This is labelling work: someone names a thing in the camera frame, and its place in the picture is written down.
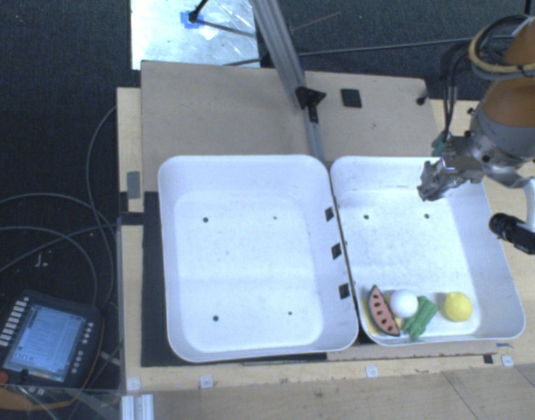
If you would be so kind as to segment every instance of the white ball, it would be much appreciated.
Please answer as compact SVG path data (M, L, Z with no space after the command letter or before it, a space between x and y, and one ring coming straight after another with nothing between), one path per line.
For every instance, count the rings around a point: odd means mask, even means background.
M391 312L399 318L409 318L418 307L417 295L410 290L397 290L390 297Z

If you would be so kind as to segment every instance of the tray with toy food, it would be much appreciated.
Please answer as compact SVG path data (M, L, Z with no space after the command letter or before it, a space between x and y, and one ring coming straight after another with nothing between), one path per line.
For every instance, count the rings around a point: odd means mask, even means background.
M482 185L423 202L425 161L342 157L331 168L364 331L384 346L518 336L524 312Z

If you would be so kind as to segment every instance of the blue tape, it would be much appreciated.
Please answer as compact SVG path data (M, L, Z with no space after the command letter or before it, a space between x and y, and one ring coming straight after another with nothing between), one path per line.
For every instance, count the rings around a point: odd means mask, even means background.
M186 10L186 11L183 11L180 13L180 20L181 20L181 23L188 29L188 30L194 30L195 28L199 28L201 26L201 24L199 22L204 22L205 19L202 18L201 14L199 16L197 16L197 21L192 24L190 21L189 21L189 13L191 11L190 10Z

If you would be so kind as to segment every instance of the white tray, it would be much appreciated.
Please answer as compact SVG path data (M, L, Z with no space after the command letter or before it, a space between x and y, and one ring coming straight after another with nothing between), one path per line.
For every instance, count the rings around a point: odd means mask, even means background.
M331 168L364 331L385 346L518 336L524 312L501 243L489 231L482 185L423 202L416 187L426 160L432 159L342 157ZM367 321L365 298L373 284L384 294L412 290L439 306L448 292L460 291L474 312L461 323L439 312L417 341L404 333L395 338Z
M308 156L174 157L158 173L168 339L191 362L350 346L329 176Z

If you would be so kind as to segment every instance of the black clamp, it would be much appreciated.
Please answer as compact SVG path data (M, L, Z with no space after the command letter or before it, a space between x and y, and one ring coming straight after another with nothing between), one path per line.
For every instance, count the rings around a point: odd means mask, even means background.
M302 109L308 108L308 115L310 116L310 123L318 124L320 119L318 118L318 111L316 106L320 104L327 94L323 92L318 92L317 90L312 90L308 87L298 87L295 90L297 99L299 100L299 105Z

